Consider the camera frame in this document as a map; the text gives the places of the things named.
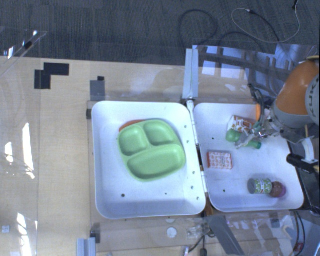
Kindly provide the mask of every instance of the can lid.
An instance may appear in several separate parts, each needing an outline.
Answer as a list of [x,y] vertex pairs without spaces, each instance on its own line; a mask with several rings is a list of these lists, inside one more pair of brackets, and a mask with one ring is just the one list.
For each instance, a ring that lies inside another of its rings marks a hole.
[[248,180],[248,190],[250,194],[254,194],[256,191],[256,182],[253,178]]

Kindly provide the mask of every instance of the white tray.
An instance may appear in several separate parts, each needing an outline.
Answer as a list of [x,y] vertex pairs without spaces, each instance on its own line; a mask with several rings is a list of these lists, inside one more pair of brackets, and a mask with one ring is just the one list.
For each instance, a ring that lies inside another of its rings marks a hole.
[[[256,106],[247,104],[202,103],[195,107],[194,119],[200,143],[209,197],[212,205],[222,212],[250,212],[298,209],[304,194],[296,169],[287,163],[290,150],[285,139],[269,137],[261,149],[236,149],[226,141],[227,123],[232,115],[255,119]],[[208,151],[231,153],[231,170],[208,169]],[[265,194],[250,194],[250,178],[268,178],[286,186],[286,195],[272,198]]]
[[[171,125],[186,154],[183,169],[159,180],[134,179],[117,137],[128,121],[161,119]],[[96,207],[108,219],[196,215],[206,205],[189,111],[178,103],[101,101],[92,109]]]

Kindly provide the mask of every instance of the green bottle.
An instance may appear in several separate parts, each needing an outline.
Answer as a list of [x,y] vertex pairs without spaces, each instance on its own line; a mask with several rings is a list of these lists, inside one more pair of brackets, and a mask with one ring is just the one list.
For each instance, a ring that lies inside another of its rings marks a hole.
[[[228,141],[228,142],[237,142],[240,137],[241,137],[241,132],[238,132],[238,131],[235,131],[233,129],[230,129],[227,131],[226,133],[226,137],[225,139]],[[261,148],[261,142],[259,141],[256,141],[256,140],[251,140],[248,145],[246,145],[246,147],[253,147],[255,149],[260,149]]]

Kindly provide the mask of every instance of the white cable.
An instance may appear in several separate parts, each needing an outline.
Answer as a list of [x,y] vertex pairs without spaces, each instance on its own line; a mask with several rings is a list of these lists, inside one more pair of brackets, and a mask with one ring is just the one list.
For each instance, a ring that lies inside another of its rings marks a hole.
[[293,36],[289,37],[288,39],[286,39],[286,40],[284,40],[284,41],[265,41],[265,40],[262,40],[262,39],[260,39],[260,38],[258,38],[258,37],[256,37],[256,36],[254,36],[253,34],[250,34],[249,32],[245,31],[242,27],[240,27],[240,26],[237,24],[237,22],[235,21],[235,19],[234,19],[234,12],[235,12],[235,11],[238,11],[238,10],[245,10],[245,11],[247,11],[247,12],[249,13],[249,12],[250,12],[249,9],[245,9],[245,8],[237,8],[237,9],[234,9],[234,10],[232,11],[232,13],[231,13],[231,18],[232,18],[233,23],[234,23],[239,29],[241,29],[243,32],[245,32],[245,33],[248,34],[249,36],[253,37],[254,39],[257,39],[257,40],[259,40],[259,41],[261,41],[261,42],[264,42],[264,43],[270,43],[270,44],[285,43],[285,42],[289,41],[290,39],[294,38],[294,37],[299,33],[299,31],[300,31],[300,21],[299,21],[298,14],[297,14],[297,6],[298,6],[298,3],[299,3],[299,0],[296,2],[295,8],[294,8],[295,17],[296,17],[296,20],[298,21],[298,30],[297,30],[297,32],[296,32]]

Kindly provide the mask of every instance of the green plate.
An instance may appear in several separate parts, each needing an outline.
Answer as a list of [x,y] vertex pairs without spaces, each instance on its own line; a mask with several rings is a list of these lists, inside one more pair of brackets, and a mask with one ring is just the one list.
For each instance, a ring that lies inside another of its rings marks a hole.
[[139,181],[164,178],[186,164],[178,136],[162,120],[132,124],[119,133],[117,141],[126,168]]

